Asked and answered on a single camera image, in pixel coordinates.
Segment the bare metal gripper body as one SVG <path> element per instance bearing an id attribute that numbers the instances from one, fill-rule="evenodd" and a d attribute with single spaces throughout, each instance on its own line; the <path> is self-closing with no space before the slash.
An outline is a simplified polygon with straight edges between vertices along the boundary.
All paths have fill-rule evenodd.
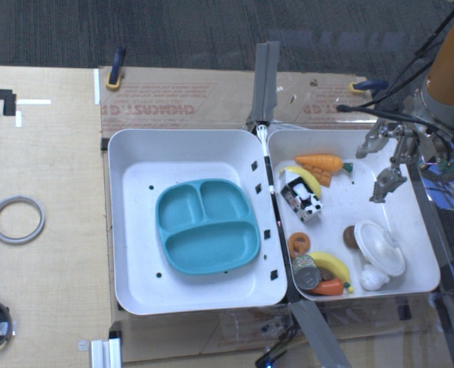
<path id="1" fill-rule="evenodd" d="M 435 137 L 426 129 L 417 128 L 411 123 L 393 123 L 387 129 L 387 137 L 396 140 L 396 148 L 390 158 L 392 166 L 429 166 L 441 160 Z"/>

